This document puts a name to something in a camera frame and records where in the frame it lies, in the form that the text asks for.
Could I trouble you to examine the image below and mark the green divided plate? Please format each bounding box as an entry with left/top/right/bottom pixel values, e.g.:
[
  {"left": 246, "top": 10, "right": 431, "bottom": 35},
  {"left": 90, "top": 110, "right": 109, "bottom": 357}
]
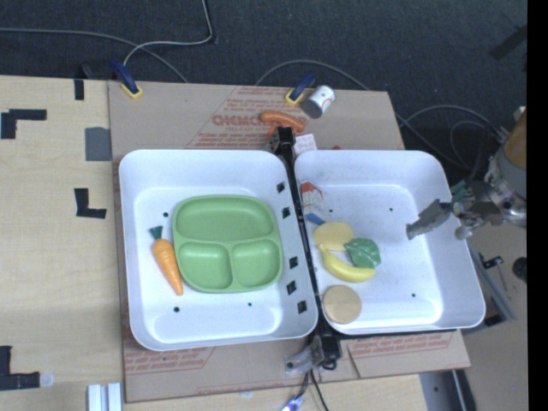
[{"left": 171, "top": 194, "right": 285, "bottom": 295}]

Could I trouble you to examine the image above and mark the white red blue carton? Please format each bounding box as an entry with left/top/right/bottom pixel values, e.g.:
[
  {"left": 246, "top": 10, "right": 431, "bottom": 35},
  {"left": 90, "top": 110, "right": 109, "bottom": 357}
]
[{"left": 299, "top": 180, "right": 326, "bottom": 225}]

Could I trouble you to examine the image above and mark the yellow banana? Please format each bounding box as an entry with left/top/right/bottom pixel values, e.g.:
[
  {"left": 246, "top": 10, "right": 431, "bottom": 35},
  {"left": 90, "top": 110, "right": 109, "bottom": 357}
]
[{"left": 318, "top": 243, "right": 377, "bottom": 284}]

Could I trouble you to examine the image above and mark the orange carrot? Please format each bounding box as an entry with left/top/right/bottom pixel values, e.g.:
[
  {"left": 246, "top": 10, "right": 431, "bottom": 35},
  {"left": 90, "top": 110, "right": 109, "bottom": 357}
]
[{"left": 148, "top": 225, "right": 186, "bottom": 297}]

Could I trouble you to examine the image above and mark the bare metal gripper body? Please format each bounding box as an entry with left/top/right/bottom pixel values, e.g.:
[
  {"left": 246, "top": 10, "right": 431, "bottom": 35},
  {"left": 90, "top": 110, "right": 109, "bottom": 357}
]
[{"left": 450, "top": 181, "right": 528, "bottom": 230}]

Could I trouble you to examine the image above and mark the white and red can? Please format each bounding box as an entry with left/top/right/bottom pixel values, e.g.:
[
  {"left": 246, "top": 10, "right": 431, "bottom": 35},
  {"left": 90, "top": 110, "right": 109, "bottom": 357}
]
[{"left": 300, "top": 84, "right": 337, "bottom": 120}]

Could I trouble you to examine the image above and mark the thin black and white rod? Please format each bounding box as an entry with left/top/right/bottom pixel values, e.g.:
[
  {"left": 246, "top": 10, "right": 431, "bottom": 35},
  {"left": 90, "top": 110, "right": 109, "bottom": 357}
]
[{"left": 280, "top": 152, "right": 327, "bottom": 338}]

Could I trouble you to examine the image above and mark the yellow round chip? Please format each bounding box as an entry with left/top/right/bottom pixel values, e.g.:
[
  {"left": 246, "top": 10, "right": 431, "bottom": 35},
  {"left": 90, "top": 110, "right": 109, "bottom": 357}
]
[{"left": 312, "top": 221, "right": 355, "bottom": 253}]

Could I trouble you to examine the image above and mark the brown cardboard board red print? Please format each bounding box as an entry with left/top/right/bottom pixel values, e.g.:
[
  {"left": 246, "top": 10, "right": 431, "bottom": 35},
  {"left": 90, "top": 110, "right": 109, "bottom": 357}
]
[{"left": 106, "top": 79, "right": 472, "bottom": 404}]

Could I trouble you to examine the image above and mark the small white and red packet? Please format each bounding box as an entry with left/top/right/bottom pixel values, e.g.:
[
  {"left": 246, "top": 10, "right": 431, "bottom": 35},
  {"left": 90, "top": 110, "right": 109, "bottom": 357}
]
[{"left": 294, "top": 133, "right": 319, "bottom": 154}]

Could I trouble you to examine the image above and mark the orange sausage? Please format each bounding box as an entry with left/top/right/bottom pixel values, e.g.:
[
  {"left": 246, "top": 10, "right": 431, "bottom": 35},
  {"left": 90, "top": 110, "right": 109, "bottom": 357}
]
[{"left": 258, "top": 110, "right": 307, "bottom": 134}]

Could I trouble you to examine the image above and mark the white plastic tray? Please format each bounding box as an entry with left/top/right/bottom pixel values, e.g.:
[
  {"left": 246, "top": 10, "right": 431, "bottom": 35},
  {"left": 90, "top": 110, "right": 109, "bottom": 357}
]
[
  {"left": 117, "top": 148, "right": 320, "bottom": 353},
  {"left": 293, "top": 148, "right": 487, "bottom": 337}
]

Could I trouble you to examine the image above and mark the green leaf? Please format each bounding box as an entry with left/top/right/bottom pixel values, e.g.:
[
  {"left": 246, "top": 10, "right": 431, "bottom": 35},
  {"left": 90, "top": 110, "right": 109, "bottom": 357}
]
[{"left": 342, "top": 237, "right": 383, "bottom": 271}]

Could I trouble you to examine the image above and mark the black block with thin wires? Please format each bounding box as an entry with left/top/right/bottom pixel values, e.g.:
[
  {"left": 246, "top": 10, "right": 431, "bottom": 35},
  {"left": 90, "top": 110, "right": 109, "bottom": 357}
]
[
  {"left": 268, "top": 126, "right": 298, "bottom": 157},
  {"left": 315, "top": 331, "right": 344, "bottom": 371}
]

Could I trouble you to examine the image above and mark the tan round biscuit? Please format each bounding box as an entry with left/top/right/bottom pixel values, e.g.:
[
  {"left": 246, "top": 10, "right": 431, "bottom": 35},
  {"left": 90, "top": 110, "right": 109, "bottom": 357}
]
[{"left": 321, "top": 283, "right": 363, "bottom": 326}]

